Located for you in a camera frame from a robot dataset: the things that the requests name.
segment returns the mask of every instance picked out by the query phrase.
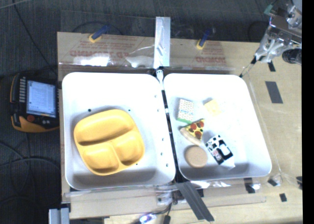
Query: blue clamp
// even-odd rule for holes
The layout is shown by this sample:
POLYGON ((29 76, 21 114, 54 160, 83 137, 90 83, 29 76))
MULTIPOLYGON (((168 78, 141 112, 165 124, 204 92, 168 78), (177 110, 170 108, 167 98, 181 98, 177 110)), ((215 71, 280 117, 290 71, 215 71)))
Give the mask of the blue clamp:
POLYGON ((102 34, 106 33, 109 30, 109 27, 110 27, 110 25, 104 25, 97 32, 91 34, 89 36, 90 42, 95 43, 96 41, 100 40, 100 38, 102 37, 102 34))
POLYGON ((212 32, 214 34, 215 33, 215 29, 212 28, 212 29, 207 29, 205 31, 205 34, 203 35, 202 39, 199 39, 197 44, 196 44, 197 49, 201 50, 201 49, 204 48, 206 40, 207 40, 207 37, 209 36, 210 32, 212 32))

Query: device screen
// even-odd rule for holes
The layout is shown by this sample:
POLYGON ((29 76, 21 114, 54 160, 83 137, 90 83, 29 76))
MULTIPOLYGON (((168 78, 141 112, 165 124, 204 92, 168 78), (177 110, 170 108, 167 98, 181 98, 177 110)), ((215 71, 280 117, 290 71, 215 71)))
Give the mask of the device screen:
POLYGON ((26 112, 56 117, 55 86, 29 80, 27 82, 26 112))

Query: pizza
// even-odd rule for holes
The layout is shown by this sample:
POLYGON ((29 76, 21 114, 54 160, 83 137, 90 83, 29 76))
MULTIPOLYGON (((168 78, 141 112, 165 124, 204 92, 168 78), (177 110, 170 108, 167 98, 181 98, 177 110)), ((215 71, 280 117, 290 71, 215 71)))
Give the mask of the pizza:
POLYGON ((180 129, 181 134, 196 145, 201 144, 204 130, 204 119, 200 119, 180 129))

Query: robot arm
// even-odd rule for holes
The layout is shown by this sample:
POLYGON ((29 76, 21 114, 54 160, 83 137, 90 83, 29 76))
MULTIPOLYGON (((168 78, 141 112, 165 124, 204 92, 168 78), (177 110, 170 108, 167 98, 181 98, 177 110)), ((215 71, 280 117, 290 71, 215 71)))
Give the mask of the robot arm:
POLYGON ((270 21, 255 52, 256 61, 270 63, 282 55, 284 61, 302 65, 302 0, 290 0, 287 7, 267 13, 270 21))

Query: orange and black device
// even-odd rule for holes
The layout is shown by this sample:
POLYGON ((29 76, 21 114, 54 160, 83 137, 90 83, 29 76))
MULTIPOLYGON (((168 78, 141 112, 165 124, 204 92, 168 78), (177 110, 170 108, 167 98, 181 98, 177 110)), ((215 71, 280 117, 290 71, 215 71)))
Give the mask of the orange and black device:
POLYGON ((58 89, 56 80, 18 74, 10 91, 11 121, 22 132, 39 133, 58 129, 58 89))

